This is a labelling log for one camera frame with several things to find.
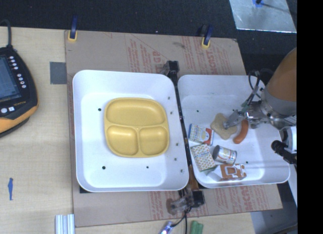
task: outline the sausage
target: sausage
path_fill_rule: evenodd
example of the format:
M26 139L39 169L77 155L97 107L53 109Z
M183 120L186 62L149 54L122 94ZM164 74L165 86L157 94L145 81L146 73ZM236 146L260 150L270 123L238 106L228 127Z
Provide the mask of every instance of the sausage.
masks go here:
M248 128L249 128L249 122L247 119L243 119L241 122L241 131L240 133L234 137L233 142L235 144L239 144L240 142L242 142L248 133Z

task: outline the table surface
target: table surface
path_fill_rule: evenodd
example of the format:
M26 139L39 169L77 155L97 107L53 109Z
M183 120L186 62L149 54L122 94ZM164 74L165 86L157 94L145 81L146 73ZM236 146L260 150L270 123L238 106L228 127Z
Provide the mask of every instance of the table surface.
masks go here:
M0 36L0 46L6 46L6 27ZM40 103L25 125L0 139L0 233L55 233L55 216L73 213L67 86L51 84L49 69L50 62L66 62L64 30L12 28L12 45L32 72ZM193 220L203 224L203 234L254 233L250 213L192 217L188 226ZM75 233L152 234L165 222L82 227ZM177 233L185 233L184 221L172 230Z

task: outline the sponge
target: sponge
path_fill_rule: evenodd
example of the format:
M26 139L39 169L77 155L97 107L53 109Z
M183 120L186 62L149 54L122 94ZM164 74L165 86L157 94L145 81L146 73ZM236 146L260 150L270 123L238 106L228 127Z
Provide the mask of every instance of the sponge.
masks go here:
M231 126L228 129L223 127L223 123L227 121L227 118L222 114L218 113L211 124L211 129L214 130L222 139L227 140L231 135L237 131L237 126Z

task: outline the can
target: can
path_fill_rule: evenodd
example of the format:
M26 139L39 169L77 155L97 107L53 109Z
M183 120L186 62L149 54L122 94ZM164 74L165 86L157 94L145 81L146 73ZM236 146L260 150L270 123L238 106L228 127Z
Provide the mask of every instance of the can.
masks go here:
M237 151L216 145L213 150L212 157L215 161L224 164L234 164L237 158Z

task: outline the white tray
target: white tray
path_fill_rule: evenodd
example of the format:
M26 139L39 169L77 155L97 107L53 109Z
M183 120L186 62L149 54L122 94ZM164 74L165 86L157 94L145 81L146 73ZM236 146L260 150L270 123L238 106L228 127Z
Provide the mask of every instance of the white tray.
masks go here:
M240 105L251 94L248 76L184 75L178 81L178 89L187 132L190 123L210 128L217 113L229 117L233 110L241 109ZM276 128L270 124L262 124L257 129L249 127L247 137L238 145L233 143L236 134L226 141L214 134L210 151L212 153L216 145L236 150L236 163L245 165L247 177L237 181L217 182L206 175L206 172L199 172L192 159L195 177L202 186L220 188L281 183L288 180L289 164L271 149L273 141L281 140ZM190 147L197 144L189 142Z
M107 146L103 114L115 98L147 98L165 109L167 151L151 158L125 158ZM160 74L83 70L73 78L76 174L90 192L170 191L184 188L189 174L172 81Z

